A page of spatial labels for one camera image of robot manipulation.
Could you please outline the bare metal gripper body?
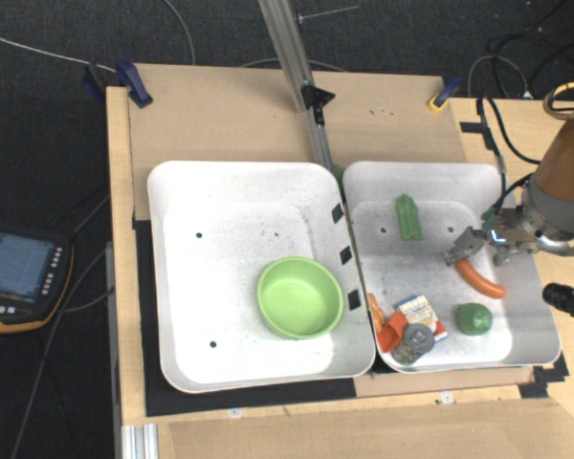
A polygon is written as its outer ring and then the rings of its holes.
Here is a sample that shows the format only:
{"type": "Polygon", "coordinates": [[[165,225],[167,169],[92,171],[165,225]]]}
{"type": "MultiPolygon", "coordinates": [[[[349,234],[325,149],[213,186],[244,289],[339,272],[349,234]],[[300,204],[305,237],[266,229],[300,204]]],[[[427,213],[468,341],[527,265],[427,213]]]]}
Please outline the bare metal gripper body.
{"type": "Polygon", "coordinates": [[[489,207],[481,215],[482,228],[491,231],[490,243],[497,255],[536,252],[544,247],[546,224],[541,213],[530,206],[489,207]]]}

